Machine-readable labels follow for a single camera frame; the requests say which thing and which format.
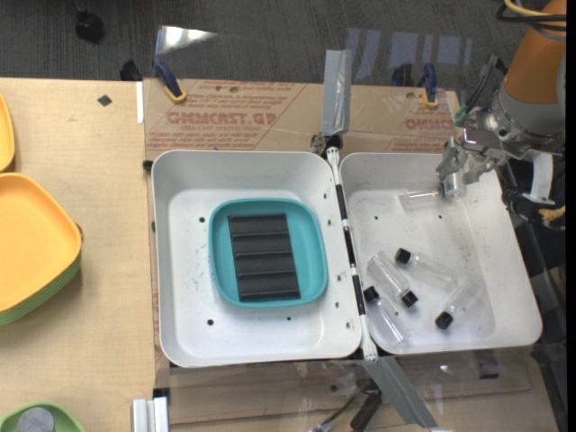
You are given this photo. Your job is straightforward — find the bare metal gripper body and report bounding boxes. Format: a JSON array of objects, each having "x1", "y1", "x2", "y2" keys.
[{"x1": 454, "y1": 105, "x2": 564, "y2": 162}]

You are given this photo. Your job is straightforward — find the clear plastic bottle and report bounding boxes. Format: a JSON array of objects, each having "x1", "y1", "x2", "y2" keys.
[{"x1": 398, "y1": 172, "x2": 468, "y2": 212}]

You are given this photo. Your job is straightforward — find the white plastic tray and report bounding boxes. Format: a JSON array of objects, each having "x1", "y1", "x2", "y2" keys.
[
  {"x1": 150, "y1": 148, "x2": 364, "y2": 369},
  {"x1": 338, "y1": 151, "x2": 544, "y2": 356}
]

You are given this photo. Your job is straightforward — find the clear bottle with black cap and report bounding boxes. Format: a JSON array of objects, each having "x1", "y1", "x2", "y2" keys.
[
  {"x1": 394, "y1": 247, "x2": 456, "y2": 290},
  {"x1": 363, "y1": 285, "x2": 409, "y2": 348},
  {"x1": 365, "y1": 250, "x2": 420, "y2": 309},
  {"x1": 434, "y1": 281, "x2": 483, "y2": 331}
]

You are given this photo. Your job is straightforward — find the thin black and white rod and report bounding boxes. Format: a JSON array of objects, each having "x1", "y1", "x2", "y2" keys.
[{"x1": 325, "y1": 147, "x2": 379, "y2": 362}]

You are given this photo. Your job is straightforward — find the brown cardboard board red print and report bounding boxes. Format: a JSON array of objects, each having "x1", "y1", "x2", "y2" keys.
[{"x1": 142, "y1": 77, "x2": 533, "y2": 425}]

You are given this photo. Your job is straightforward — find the black ribbed rack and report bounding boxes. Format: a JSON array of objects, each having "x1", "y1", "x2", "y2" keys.
[{"x1": 226, "y1": 212, "x2": 302, "y2": 302}]

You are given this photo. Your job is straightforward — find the teal plate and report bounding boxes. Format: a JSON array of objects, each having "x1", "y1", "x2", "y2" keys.
[{"x1": 207, "y1": 197, "x2": 329, "y2": 308}]

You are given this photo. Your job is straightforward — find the black office chair base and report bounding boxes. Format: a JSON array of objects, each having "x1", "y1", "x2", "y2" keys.
[{"x1": 60, "y1": 0, "x2": 105, "y2": 44}]

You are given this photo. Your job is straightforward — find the green plate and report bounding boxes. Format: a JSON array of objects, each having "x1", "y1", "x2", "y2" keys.
[
  {"x1": 0, "y1": 254, "x2": 84, "y2": 327},
  {"x1": 0, "y1": 400, "x2": 87, "y2": 432}
]

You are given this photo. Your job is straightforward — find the yellow plate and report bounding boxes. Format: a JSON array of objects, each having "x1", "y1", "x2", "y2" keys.
[
  {"x1": 0, "y1": 172, "x2": 84, "y2": 314},
  {"x1": 0, "y1": 92, "x2": 16, "y2": 173}
]

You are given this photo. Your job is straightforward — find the grey can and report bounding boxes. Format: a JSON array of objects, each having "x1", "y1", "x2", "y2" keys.
[{"x1": 16, "y1": 406, "x2": 57, "y2": 432}]

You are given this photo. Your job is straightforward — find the black cylinder on white bracket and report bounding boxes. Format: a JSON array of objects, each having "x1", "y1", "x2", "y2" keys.
[{"x1": 502, "y1": 150, "x2": 567, "y2": 231}]

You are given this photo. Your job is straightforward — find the black block with thin wires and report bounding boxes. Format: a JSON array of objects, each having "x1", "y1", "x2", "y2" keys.
[{"x1": 310, "y1": 133, "x2": 344, "y2": 155}]

